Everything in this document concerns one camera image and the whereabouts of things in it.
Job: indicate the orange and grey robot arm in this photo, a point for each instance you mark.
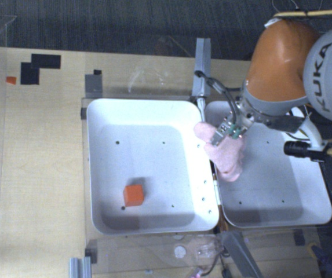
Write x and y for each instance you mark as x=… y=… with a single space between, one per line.
x=281 y=62

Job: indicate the white plastic tray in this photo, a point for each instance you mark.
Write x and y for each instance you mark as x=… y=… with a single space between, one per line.
x=148 y=161
x=273 y=184

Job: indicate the black cylinder on white bracket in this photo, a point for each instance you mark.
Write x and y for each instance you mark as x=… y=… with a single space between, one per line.
x=297 y=149

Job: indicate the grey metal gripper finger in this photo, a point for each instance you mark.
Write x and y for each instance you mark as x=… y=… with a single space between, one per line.
x=218 y=138

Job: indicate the orange cube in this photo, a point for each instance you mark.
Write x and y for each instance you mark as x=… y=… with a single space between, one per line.
x=134 y=195

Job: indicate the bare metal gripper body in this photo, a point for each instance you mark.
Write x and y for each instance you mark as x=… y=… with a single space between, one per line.
x=241 y=117

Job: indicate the pink plush toy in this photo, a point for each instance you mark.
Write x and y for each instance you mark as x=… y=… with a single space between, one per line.
x=226 y=158

